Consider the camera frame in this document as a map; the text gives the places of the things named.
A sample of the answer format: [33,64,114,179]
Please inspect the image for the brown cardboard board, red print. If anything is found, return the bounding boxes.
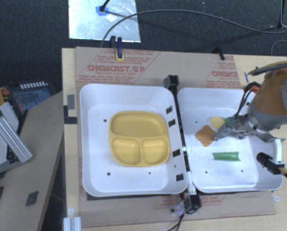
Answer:
[75,46,277,228]

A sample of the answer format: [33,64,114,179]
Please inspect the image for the thin black and white rod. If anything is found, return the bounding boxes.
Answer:
[170,82,195,195]

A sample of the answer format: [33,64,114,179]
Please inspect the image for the green celery stick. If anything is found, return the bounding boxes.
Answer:
[212,151,241,162]

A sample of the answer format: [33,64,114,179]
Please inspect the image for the orange-brown flat biscuit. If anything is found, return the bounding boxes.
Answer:
[195,125,217,148]

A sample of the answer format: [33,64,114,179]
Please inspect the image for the black cylinder on white bracket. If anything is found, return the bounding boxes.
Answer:
[256,138,286,176]

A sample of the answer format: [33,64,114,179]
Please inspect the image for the white plastic tray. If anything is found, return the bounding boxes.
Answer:
[176,87,284,194]
[79,83,189,198]

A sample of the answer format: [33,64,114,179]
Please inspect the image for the yellow divided plate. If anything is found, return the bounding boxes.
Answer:
[109,111,171,167]

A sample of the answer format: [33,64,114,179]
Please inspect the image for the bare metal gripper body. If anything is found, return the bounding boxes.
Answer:
[229,118,287,143]

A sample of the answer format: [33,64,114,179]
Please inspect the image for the yellow round flat biscuit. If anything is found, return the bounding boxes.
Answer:
[210,115,226,129]

